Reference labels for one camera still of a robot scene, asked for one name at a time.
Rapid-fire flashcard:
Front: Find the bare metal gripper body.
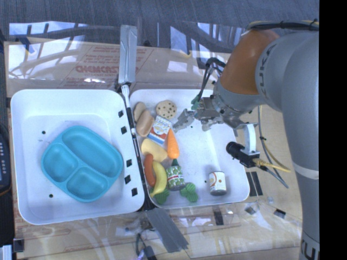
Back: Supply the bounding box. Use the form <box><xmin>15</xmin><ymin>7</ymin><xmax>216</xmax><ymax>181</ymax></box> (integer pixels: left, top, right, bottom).
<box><xmin>194</xmin><ymin>96</ymin><xmax>249</xmax><ymax>131</ymax></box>

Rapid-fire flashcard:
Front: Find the brown chocolate chip biscuit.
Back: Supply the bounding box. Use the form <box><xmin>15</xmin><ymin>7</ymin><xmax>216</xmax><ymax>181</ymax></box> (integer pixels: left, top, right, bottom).
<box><xmin>155</xmin><ymin>99</ymin><xmax>178</xmax><ymax>120</ymax></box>

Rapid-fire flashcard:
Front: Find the white orange blue carton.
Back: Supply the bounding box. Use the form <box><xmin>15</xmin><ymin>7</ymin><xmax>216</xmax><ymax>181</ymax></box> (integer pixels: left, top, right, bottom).
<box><xmin>146</xmin><ymin>115</ymin><xmax>172</xmax><ymax>146</ymax></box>

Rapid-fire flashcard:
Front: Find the orange carrot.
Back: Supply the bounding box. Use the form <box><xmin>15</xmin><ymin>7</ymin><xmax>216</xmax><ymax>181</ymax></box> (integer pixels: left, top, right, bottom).
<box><xmin>166</xmin><ymin>128</ymin><xmax>181</xmax><ymax>160</ymax></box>

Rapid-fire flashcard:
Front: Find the white plastic tray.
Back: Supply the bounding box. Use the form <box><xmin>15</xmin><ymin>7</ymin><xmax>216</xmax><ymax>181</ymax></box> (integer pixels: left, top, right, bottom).
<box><xmin>129</xmin><ymin>88</ymin><xmax>250</xmax><ymax>210</ymax></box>
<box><xmin>10</xmin><ymin>88</ymin><xmax>145</xmax><ymax>225</ymax></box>

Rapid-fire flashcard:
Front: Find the large tan bread roll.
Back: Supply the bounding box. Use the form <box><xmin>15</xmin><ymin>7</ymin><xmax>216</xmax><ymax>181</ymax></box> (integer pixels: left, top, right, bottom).
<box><xmin>136</xmin><ymin>109</ymin><xmax>155</xmax><ymax>138</ymax></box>

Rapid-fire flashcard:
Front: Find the yellow rounded toy food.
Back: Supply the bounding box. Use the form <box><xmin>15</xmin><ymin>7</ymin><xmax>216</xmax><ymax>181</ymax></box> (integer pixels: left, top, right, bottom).
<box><xmin>140</xmin><ymin>138</ymin><xmax>169</xmax><ymax>163</ymax></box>

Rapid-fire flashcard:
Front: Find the small tan bread roll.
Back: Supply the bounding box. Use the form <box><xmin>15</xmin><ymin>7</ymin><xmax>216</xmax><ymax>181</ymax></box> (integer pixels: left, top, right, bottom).
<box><xmin>133</xmin><ymin>101</ymin><xmax>147</xmax><ymax>123</ymax></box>

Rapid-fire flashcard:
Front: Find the thin black and white rod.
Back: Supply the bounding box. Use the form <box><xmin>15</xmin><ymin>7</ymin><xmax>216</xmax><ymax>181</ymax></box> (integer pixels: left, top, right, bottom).
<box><xmin>120</xmin><ymin>83</ymin><xmax>149</xmax><ymax>200</ymax></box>

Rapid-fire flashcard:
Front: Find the white can orange print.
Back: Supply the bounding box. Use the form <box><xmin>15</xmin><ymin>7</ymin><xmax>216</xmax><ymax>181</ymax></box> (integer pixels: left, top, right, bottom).
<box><xmin>208</xmin><ymin>171</ymin><xmax>228</xmax><ymax>197</ymax></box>

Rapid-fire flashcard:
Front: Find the yellow banana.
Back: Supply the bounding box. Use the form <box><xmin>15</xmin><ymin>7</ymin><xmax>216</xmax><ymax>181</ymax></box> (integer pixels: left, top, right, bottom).
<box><xmin>149</xmin><ymin>161</ymin><xmax>168</xmax><ymax>198</ymax></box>

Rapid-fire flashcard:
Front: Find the orange red sausage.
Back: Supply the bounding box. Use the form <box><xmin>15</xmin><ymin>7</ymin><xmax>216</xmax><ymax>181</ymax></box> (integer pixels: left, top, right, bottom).
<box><xmin>143</xmin><ymin>153</ymin><xmax>157</xmax><ymax>188</ymax></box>

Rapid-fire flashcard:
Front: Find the green broccoli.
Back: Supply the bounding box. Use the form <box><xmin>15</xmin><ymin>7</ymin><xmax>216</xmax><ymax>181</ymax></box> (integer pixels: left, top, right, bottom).
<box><xmin>179</xmin><ymin>182</ymin><xmax>200</xmax><ymax>203</ymax></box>
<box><xmin>153</xmin><ymin>188</ymin><xmax>171</xmax><ymax>206</ymax></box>

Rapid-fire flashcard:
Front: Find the brown cardboard board red print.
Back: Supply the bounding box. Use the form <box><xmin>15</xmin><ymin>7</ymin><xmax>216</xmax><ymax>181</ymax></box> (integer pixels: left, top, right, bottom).
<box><xmin>4</xmin><ymin>41</ymin><xmax>303</xmax><ymax>260</ymax></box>

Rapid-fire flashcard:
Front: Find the blue divided plate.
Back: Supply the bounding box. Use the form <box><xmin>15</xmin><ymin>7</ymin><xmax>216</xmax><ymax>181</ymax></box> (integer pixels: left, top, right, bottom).
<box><xmin>41</xmin><ymin>125</ymin><xmax>125</xmax><ymax>203</ymax></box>

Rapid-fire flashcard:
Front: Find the black cylinder on white bracket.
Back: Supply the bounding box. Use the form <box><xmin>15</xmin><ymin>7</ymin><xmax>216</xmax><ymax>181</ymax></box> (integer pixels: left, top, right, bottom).
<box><xmin>226</xmin><ymin>122</ymin><xmax>261</xmax><ymax>169</ymax></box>

